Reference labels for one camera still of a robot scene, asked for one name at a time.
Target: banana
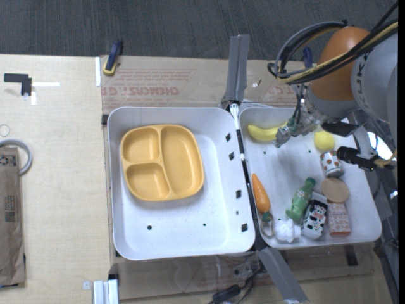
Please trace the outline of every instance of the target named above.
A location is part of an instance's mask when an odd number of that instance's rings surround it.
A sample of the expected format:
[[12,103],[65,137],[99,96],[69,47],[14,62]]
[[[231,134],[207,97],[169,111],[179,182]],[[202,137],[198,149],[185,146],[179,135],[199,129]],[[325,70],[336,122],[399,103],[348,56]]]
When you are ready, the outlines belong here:
[[278,128],[281,126],[284,126],[285,124],[287,124],[287,122],[285,122],[283,125],[272,127],[269,129],[263,129],[256,125],[249,124],[247,126],[247,131],[249,132],[251,137],[253,137],[254,139],[257,139],[259,141],[269,142],[269,141],[273,141],[276,139],[276,134],[277,134]]

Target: white can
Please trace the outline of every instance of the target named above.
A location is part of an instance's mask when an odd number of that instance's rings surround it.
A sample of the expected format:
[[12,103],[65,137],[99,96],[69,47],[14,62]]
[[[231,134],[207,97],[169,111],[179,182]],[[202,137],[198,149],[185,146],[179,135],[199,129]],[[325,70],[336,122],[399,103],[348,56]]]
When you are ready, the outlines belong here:
[[344,173],[342,164],[337,158],[336,151],[322,153],[320,158],[323,171],[327,177],[337,178]]

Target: wooden table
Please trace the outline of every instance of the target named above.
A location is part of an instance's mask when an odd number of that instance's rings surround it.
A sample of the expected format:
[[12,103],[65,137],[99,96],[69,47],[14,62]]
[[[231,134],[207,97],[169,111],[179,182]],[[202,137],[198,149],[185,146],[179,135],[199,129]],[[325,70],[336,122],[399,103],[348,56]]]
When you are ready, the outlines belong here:
[[[23,140],[33,153],[32,167],[21,177],[26,281],[0,290],[0,303],[91,303],[87,282],[107,279],[114,256],[95,59],[0,55],[3,73],[60,82],[60,87],[38,87],[35,106],[30,98],[23,100],[20,84],[0,82],[0,124],[10,127],[9,138]],[[369,255],[372,273],[305,281],[303,290],[312,303],[325,303],[326,298],[337,299],[329,303],[390,303],[380,262]],[[256,288],[251,296],[284,303],[274,285]],[[210,297],[131,303],[206,303]]]

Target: green bottle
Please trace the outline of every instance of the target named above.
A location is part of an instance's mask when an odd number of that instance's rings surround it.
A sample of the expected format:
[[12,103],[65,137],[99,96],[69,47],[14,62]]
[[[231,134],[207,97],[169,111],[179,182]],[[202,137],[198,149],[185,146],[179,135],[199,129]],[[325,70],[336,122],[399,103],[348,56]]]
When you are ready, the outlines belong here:
[[295,191],[294,197],[292,198],[291,209],[285,211],[285,214],[290,219],[293,219],[293,221],[299,221],[304,215],[305,208],[312,198],[312,189],[315,184],[316,182],[313,178],[307,178],[305,180],[305,185]]

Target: orange divided plate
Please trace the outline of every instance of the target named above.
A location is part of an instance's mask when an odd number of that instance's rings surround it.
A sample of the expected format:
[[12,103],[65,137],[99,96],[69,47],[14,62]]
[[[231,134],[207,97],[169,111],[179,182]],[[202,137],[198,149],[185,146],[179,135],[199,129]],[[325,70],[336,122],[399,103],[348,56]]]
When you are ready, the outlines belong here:
[[181,125],[148,125],[127,132],[121,162],[130,192],[146,201],[168,201],[196,194],[204,168],[193,133]]

